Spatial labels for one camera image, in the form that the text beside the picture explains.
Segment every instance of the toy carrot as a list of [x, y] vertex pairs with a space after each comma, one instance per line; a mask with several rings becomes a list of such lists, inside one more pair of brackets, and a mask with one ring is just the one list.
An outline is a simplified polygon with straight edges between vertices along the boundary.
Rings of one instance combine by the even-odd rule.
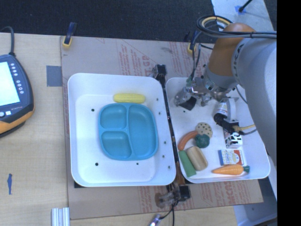
[[198, 131], [196, 131], [196, 130], [190, 131], [190, 132], [188, 132], [187, 134], [185, 134], [185, 135], [181, 138], [181, 140], [179, 141], [179, 144], [178, 144], [178, 149], [179, 149], [179, 151], [184, 150], [184, 147], [185, 147], [186, 143], [187, 143], [190, 139], [193, 139], [194, 137], [196, 137], [197, 134], [198, 134]]
[[227, 174], [227, 175], [240, 175], [243, 173], [243, 171], [249, 172], [250, 166], [243, 167], [242, 165], [239, 164], [230, 164], [214, 169], [212, 172], [218, 174]]

